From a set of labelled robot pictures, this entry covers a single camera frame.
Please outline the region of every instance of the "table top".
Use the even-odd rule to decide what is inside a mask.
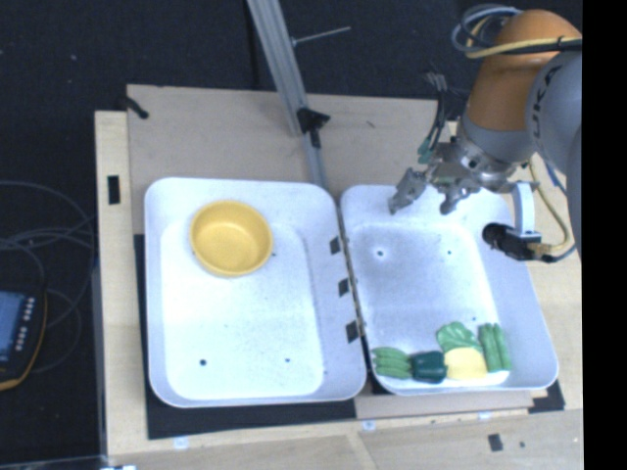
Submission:
[[[489,461],[496,468],[509,457],[521,456],[542,461],[544,468],[566,457],[572,463],[581,461],[583,468],[577,255],[551,265],[529,264],[559,361],[564,411],[528,413],[547,391],[429,396],[429,401],[418,403],[396,396],[379,396],[373,402],[364,394],[356,399],[356,420],[149,440],[133,253],[133,235],[143,231],[146,187],[166,175],[307,181],[308,173],[301,141],[290,135],[276,93],[133,85],[128,95],[149,112],[148,118],[131,112],[95,114],[112,462],[150,461],[151,468],[178,462],[201,468],[210,457],[216,468],[264,468],[269,461],[272,468],[292,468],[296,458],[306,468],[319,468],[320,462],[324,468],[397,468],[400,461],[412,464],[412,458],[420,457],[423,468],[435,468],[438,460],[438,468],[446,468],[441,456],[449,452],[446,442],[455,438],[477,453],[476,468],[489,467]],[[415,165],[415,150],[435,114],[435,102],[429,100],[310,95],[310,103],[312,109],[331,115],[321,132],[322,160],[335,198],[354,184],[396,184],[405,169]],[[529,175],[521,170],[514,178]],[[119,186],[113,195],[112,183]],[[567,216],[563,196],[556,189],[547,194]],[[541,203],[536,225],[547,241],[560,240],[558,227]],[[495,449],[494,437],[486,444],[487,436],[495,434],[500,434],[497,443],[503,443],[504,450]],[[449,456],[453,466],[459,458],[461,453]]]

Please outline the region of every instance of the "screen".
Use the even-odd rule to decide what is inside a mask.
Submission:
[[[0,291],[0,362],[9,360],[23,295]]]

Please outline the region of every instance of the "black clamp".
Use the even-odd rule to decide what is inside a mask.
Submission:
[[[303,134],[310,134],[312,146],[314,148],[321,148],[319,130],[331,120],[331,117],[310,110],[309,108],[301,108],[296,112],[296,117],[298,117],[298,123],[301,125]]]

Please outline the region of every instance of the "white tray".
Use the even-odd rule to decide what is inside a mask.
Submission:
[[[238,278],[212,275],[191,217],[238,200],[270,224],[273,254]],[[165,178],[145,196],[149,377],[177,407],[346,400],[365,382],[337,210],[303,183]]]
[[[439,350],[437,330],[452,321],[476,333],[499,322],[511,354],[509,374],[439,385],[378,376],[397,395],[464,390],[534,390],[556,378],[557,359],[525,263],[482,240],[490,222],[511,225],[502,197],[481,191],[439,213],[444,196],[428,187],[419,200],[391,215],[392,186],[356,186],[341,200],[347,251],[370,350]]]

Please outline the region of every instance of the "yellow plate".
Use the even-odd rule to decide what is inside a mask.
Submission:
[[[203,266],[227,277],[259,269],[272,253],[272,232],[265,218],[251,206],[231,200],[199,209],[189,240]]]

